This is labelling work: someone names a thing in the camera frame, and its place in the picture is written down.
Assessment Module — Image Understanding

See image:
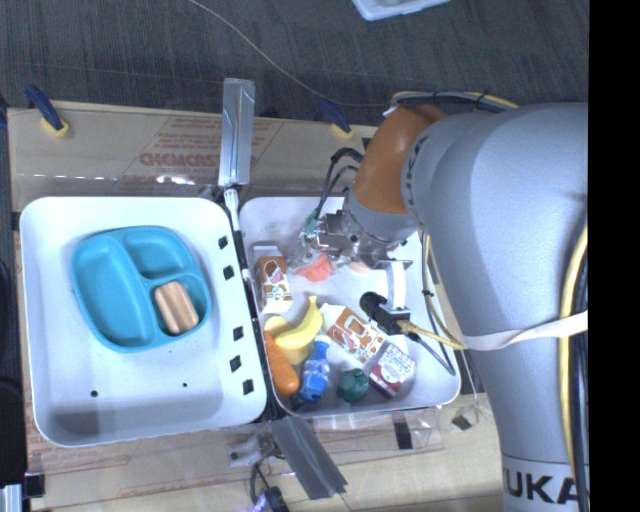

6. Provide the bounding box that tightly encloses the dark green toy broccoli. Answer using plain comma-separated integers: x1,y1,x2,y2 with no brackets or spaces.
335,367,372,405

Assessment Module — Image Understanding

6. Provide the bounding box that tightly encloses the large brown and white carton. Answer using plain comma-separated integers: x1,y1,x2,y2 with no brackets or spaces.
319,302,389,369

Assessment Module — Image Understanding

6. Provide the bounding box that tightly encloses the orange pink toy food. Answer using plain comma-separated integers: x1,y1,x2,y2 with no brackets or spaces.
296,253,334,283

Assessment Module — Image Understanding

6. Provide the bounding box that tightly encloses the small brown and white carton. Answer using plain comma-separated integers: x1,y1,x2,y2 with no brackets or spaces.
251,241,294,316

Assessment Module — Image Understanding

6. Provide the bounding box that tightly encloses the blue divided plate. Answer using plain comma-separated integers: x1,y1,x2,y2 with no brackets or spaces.
69,225,213,354

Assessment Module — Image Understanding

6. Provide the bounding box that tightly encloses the brown cardboard board red print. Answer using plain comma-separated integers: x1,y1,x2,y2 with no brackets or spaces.
6,99,503,512

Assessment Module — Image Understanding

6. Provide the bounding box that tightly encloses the tan toy hot dog bun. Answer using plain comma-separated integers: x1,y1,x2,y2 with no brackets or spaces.
152,280,201,336

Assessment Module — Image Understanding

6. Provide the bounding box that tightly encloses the white plastic tray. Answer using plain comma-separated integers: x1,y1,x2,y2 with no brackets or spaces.
238,195,463,419
18,195,268,448

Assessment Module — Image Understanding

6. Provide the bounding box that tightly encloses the thin black and white rod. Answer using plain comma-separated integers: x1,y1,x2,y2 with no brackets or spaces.
222,186,272,422

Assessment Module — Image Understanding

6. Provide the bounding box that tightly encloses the black cylinder on white bracket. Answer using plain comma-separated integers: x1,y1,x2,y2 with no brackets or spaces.
358,259,414,337

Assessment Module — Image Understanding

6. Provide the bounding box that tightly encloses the red and white carton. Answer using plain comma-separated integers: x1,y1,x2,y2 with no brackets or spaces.
368,342,418,400

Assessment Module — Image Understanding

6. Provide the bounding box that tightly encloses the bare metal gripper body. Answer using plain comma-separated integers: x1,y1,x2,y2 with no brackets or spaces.
293,209,415,271

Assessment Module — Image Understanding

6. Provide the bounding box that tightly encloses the orange carrot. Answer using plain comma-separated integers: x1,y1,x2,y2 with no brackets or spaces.
263,330,307,410

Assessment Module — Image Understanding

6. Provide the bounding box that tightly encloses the blue plastic bottle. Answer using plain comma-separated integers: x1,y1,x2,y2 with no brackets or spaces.
297,334,333,404

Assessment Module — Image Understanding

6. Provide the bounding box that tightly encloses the yellow banana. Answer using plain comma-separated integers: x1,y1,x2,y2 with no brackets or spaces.
263,294,325,366

